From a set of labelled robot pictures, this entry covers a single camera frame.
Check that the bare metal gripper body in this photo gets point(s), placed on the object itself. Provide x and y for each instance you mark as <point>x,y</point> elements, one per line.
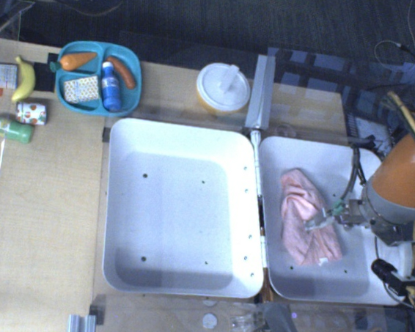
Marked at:
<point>355,213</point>

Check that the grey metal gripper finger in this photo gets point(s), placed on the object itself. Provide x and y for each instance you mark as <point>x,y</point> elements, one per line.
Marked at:
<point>313,224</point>
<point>326,213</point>

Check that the pink cloth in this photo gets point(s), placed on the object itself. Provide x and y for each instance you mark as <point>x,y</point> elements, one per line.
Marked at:
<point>299,208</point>

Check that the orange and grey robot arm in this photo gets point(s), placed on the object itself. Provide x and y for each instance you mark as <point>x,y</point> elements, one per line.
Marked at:
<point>398,178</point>

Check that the white plastic tray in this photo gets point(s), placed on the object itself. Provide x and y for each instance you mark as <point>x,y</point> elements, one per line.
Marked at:
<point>352,258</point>
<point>184,210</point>

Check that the yellow cup with white lid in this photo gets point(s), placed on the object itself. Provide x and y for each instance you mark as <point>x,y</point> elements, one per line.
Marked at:
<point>223,86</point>

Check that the brown sausage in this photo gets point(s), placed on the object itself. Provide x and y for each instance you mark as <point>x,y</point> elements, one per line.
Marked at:
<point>123,73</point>

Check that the blue bottle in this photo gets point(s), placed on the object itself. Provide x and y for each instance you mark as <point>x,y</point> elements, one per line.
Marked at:
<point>110,88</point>

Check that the blue divided plate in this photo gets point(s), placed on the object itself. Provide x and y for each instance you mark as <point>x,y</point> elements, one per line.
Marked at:
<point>88,106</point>

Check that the orange carrot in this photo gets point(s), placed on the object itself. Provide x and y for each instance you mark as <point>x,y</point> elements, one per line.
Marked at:
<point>76,60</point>

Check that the white can with orange print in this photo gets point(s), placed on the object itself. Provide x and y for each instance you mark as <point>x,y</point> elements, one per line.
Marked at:
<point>31,113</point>

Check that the green bottle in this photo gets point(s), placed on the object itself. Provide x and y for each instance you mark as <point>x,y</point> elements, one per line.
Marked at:
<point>10,130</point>

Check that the yellow banana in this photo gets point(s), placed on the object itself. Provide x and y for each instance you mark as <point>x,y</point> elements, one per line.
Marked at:
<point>26,80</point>

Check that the black cylinder on white bracket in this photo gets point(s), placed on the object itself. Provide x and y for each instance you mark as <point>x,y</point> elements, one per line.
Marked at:
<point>390,271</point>

